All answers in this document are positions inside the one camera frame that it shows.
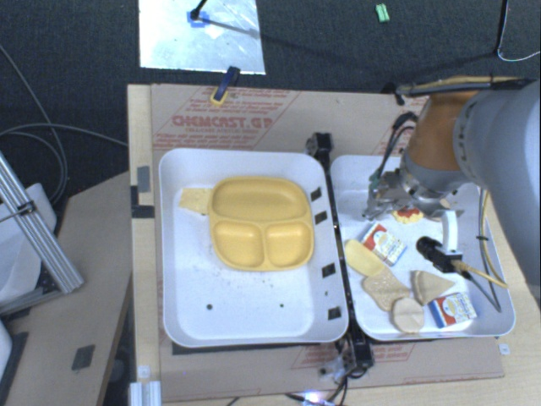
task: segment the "bread piece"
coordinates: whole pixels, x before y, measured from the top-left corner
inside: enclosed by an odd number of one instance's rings
[[[387,266],[380,273],[366,277],[362,286],[383,311],[391,311],[397,299],[409,296],[409,288],[400,283]]]
[[[417,333],[424,326],[423,307],[413,298],[399,299],[392,306],[392,321],[402,332]]]
[[[454,282],[439,275],[434,275],[426,271],[413,271],[413,294],[421,305],[426,305],[428,302],[436,299],[454,285]]]

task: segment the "yellow plate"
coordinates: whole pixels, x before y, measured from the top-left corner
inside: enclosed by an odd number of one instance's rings
[[[219,182],[208,205],[218,257],[245,271],[281,271],[314,252],[312,212],[303,190],[282,178],[237,177]]]

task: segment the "wooden table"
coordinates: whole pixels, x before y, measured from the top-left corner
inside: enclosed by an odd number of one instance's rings
[[[128,175],[69,200],[58,237],[85,284],[7,324],[28,332],[8,406],[103,403],[131,300]],[[94,346],[90,366],[73,371],[79,348]]]

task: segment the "cheese slice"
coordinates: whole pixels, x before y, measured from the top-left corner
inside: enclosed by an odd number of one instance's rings
[[[355,239],[346,242],[344,252],[346,263],[366,277],[379,274],[385,268],[383,261],[377,255]]]
[[[212,188],[183,188],[178,205],[184,209],[190,209],[191,211],[208,215],[211,194]]]
[[[413,271],[413,294],[415,299],[426,305],[455,285],[454,282],[426,271]]]

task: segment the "butter packet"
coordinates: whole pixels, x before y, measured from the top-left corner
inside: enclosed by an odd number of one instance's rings
[[[389,266],[394,266],[406,250],[406,245],[378,222],[369,229],[361,242]]]
[[[461,293],[436,298],[430,302],[429,308],[439,328],[445,328],[477,317],[472,301],[466,294]]]

